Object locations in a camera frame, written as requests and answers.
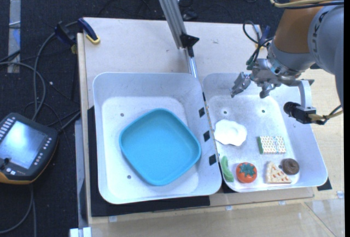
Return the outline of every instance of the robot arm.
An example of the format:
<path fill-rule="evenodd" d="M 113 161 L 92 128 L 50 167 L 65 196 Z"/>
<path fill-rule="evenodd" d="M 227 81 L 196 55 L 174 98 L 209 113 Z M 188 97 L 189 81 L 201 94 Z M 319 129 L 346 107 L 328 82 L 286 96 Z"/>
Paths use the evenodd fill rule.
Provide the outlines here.
<path fill-rule="evenodd" d="M 312 117 L 311 92 L 300 75 L 317 65 L 334 74 L 337 92 L 343 107 L 343 0 L 291 0 L 286 4 L 275 36 L 267 47 L 266 59 L 250 61 L 250 74 L 241 73 L 231 89 L 231 97 L 242 92 L 251 81 L 262 88 L 260 97 L 282 84 L 298 86 L 301 104 L 288 102 L 285 112 L 302 123 L 316 123 Z"/>

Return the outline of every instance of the toy pizza slice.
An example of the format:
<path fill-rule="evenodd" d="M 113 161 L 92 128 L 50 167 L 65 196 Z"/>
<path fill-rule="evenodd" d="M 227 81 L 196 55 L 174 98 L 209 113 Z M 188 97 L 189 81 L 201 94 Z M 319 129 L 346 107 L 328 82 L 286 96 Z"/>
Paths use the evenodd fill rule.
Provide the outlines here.
<path fill-rule="evenodd" d="M 273 162 L 269 162 L 266 169 L 267 183 L 291 183 L 290 178 Z"/>

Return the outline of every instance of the red tomato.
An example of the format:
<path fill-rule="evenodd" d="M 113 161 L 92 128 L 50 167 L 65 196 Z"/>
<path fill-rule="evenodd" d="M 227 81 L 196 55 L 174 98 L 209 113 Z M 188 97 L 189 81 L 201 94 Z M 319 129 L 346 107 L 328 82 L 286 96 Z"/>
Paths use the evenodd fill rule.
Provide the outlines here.
<path fill-rule="evenodd" d="M 252 163 L 242 162 L 236 168 L 237 179 L 242 183 L 253 182 L 258 172 Z"/>

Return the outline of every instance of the display screen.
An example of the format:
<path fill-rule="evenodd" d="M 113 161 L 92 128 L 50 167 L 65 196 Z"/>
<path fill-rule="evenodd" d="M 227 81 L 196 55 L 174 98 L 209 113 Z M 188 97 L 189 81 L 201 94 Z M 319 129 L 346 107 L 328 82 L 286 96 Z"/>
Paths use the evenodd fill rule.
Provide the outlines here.
<path fill-rule="evenodd" d="M 0 142 L 0 158 L 29 169 L 47 135 L 16 121 Z"/>

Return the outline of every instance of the blue tray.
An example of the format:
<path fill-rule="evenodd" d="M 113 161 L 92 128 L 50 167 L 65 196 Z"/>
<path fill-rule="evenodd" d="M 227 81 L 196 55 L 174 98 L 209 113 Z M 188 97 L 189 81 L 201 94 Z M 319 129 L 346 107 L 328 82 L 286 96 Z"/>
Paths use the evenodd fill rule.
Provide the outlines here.
<path fill-rule="evenodd" d="M 119 136 L 122 154 L 148 183 L 164 186 L 187 172 L 200 158 L 201 146 L 172 112 L 154 109 Z"/>

